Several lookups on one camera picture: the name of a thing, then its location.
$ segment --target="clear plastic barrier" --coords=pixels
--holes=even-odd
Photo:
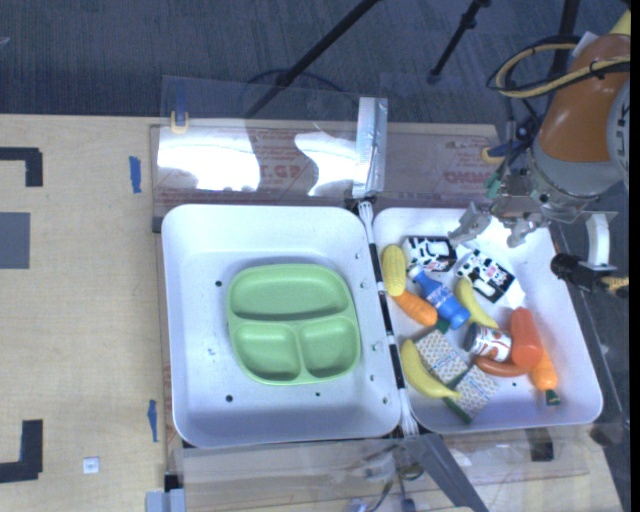
[[[161,114],[156,217],[184,203],[342,205],[384,185],[383,99],[165,77]]]

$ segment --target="wooden table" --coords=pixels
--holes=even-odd
[[[163,487],[149,137],[157,122],[0,116],[0,146],[37,147],[44,156],[43,187],[25,187],[23,163],[0,161],[0,212],[31,216],[29,269],[0,269],[0,462],[18,459],[23,420],[44,425],[43,471],[37,480],[0,484],[0,510],[142,511],[145,493]],[[129,157],[140,160],[140,193]],[[158,404],[158,442],[147,417],[150,400]],[[576,432],[579,474],[476,485],[487,506],[620,510],[602,450],[587,428]],[[448,442],[455,448],[459,441]],[[99,457],[99,472],[83,472],[88,457]],[[428,485],[414,497],[431,510],[451,507]],[[394,510],[396,498],[380,510]],[[343,510],[345,502],[277,509]]]

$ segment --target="black stand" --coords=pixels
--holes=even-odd
[[[289,87],[293,81],[313,62],[322,55],[336,40],[349,30],[369,9],[371,9],[380,0],[362,0],[351,10],[338,24],[333,27],[329,33],[324,36],[311,50],[309,50],[302,59],[294,64],[288,71],[278,76],[276,84],[269,89],[262,98],[245,113],[244,117],[250,119],[254,117],[264,106],[275,98],[280,91]]]
[[[445,48],[440,60],[435,65],[435,67],[429,72],[429,76],[427,77],[427,82],[430,84],[435,84],[440,81],[440,73],[444,68],[445,64],[451,57],[451,54],[458,46],[460,39],[467,30],[472,30],[478,24],[476,21],[476,14],[482,7],[489,7],[491,5],[491,0],[473,0],[467,12],[462,15],[462,19],[460,20],[460,25],[458,29],[451,37],[449,44]],[[573,34],[573,29],[576,25],[576,18],[578,17],[578,8],[580,7],[580,0],[565,0],[564,6],[562,8],[562,18],[560,20],[560,28],[558,30],[559,35],[571,35]],[[568,50],[557,50],[553,64],[551,65],[551,69],[549,70],[549,75],[561,73],[567,67],[567,61],[569,59],[569,51]]]
[[[438,60],[436,66],[429,72],[427,82],[429,82],[430,84],[435,84],[440,81],[440,73],[442,72],[442,68],[444,68],[445,64],[449,60],[449,57],[451,57],[453,50],[455,50],[456,46],[458,46],[458,43],[460,42],[460,39],[462,39],[464,33],[467,30],[476,28],[476,25],[478,24],[478,22],[476,21],[476,14],[478,14],[478,11],[481,7],[489,7],[490,5],[491,0],[473,0],[471,2],[471,5],[469,6],[469,9],[467,9],[467,12],[462,15],[460,25],[451,37],[449,44],[440,57],[440,60]]]

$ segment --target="green plate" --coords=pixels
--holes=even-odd
[[[308,384],[350,372],[360,330],[347,284],[315,264],[239,272],[227,291],[227,319],[240,366],[265,384]]]

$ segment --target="yellow banana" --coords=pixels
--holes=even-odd
[[[460,391],[449,389],[427,371],[420,359],[420,352],[412,340],[405,340],[402,343],[400,360],[405,377],[416,391],[430,398],[460,398]]]
[[[458,302],[465,308],[467,308],[467,310],[471,314],[471,317],[469,318],[469,320],[467,320],[467,323],[475,322],[492,329],[500,329],[498,323],[493,318],[491,318],[478,303],[475,292],[473,291],[473,284],[471,283],[471,280],[469,278],[461,277],[460,279],[458,279],[454,294],[456,296],[456,299],[458,299]]]

